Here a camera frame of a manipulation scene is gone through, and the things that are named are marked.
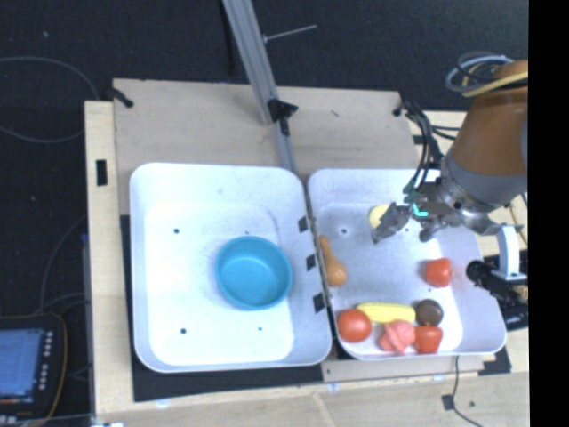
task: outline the black backdrop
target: black backdrop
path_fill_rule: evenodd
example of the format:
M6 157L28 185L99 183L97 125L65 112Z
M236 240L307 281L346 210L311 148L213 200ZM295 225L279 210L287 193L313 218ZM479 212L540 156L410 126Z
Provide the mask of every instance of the black backdrop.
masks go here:
M268 43L277 85L396 90L466 110L444 85L461 54L528 57L529 0L252 1L266 36L317 25ZM77 135L0 133L2 314L39 309L43 283L47 302L84 289L83 102L107 100L115 77L246 82L228 40L220 0L0 0L0 126ZM48 309L68 323L71 371L87 364L78 299ZM57 415L89 411L86 375L66 379Z

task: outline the toy food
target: toy food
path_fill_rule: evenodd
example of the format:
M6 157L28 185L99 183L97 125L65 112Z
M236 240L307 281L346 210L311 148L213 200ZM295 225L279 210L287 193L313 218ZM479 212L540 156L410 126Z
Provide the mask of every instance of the toy food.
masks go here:
M419 353L435 353L443 340L443 329L438 326L415 327L414 347Z
M415 306L419 326L438 326L443 320L443 308L433 299L424 299Z
M362 342L372 333L372 321L358 309L344 310L336 320L338 334L346 342Z
M432 286L445 287L451 282L453 268L448 258L438 258L425 264L425 281Z
M383 325L383 328L385 333L378 344L384 351L396 350L399 354L404 354L405 348L415 342L415 327L408 321L396 319Z
M402 319L412 323L415 320L415 309L402 303L363 302L356 306L374 323L390 323Z
M330 247L330 239L327 236L320 236L318 242L324 254L324 266L328 284L330 286L342 286L348 280L346 266L334 255Z

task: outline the teal light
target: teal light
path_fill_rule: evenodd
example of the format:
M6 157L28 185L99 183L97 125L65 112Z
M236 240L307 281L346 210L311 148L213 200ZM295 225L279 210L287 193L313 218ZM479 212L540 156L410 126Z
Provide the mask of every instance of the teal light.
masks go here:
M428 217L429 216L429 212L427 212L426 210L419 210L419 207L417 207L417 205L415 203L413 203L413 213L415 215L417 215L418 217Z

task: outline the wooden table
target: wooden table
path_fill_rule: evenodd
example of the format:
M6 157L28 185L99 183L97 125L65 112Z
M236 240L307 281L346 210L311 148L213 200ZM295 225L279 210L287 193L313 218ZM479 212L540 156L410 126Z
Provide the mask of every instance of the wooden table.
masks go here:
M262 125L251 87L115 80L134 102L85 103L92 290L94 405L99 422L128 425L462 425L444 410L452 392L452 357L322 363L321 383L224 391L168 400L133 401L131 353L119 216L128 214L130 173L148 161L279 165L272 128ZM280 99L299 106L291 141L306 180L324 167L414 168L413 127L391 110L395 92L282 87ZM460 125L462 113L429 113ZM518 215L525 209L517 205ZM511 222L511 215L502 216ZM483 254L497 246L480 239ZM493 356L461 357L463 412L483 425L529 424L527 330L508 334L512 373L473 377ZM468 403L476 400L476 409ZM397 410L408 421L397 423Z

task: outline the blue bowl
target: blue bowl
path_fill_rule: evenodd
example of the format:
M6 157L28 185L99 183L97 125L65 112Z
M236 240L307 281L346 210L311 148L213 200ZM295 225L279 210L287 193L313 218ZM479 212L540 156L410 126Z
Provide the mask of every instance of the blue bowl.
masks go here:
M215 260L215 278L225 297L245 310L280 303L293 286L293 267L283 251L265 238L230 240Z

